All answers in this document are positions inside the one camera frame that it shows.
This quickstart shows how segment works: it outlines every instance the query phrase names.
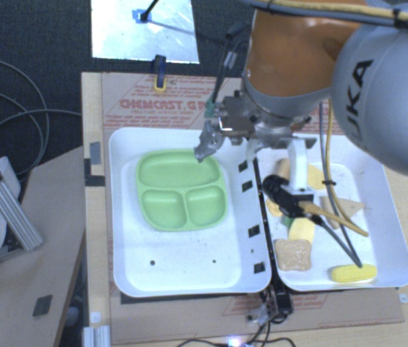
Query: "black metal bar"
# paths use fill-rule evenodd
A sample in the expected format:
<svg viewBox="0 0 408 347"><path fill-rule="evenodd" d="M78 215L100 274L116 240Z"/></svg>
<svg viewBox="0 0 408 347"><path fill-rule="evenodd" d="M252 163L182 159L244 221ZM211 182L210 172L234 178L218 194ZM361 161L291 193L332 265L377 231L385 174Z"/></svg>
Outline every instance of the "black metal bar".
<svg viewBox="0 0 408 347"><path fill-rule="evenodd" d="M159 0L154 0L150 5L149 8L144 13L139 15L139 19L141 22L147 22L147 18L149 17L149 13L154 9L155 5L158 3Z"/></svg>

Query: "black connector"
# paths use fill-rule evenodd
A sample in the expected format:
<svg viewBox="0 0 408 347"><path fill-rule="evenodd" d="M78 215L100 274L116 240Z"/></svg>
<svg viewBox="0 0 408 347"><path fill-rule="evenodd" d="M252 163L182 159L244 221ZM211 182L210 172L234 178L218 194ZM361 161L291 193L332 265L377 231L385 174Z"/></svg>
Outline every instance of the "black connector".
<svg viewBox="0 0 408 347"><path fill-rule="evenodd" d="M284 187L289 181L278 175L269 175L263 181L263 192L270 200L279 205L282 213L291 218L304 217L303 209L298 207L299 202L312 202L313 194L290 194Z"/></svg>

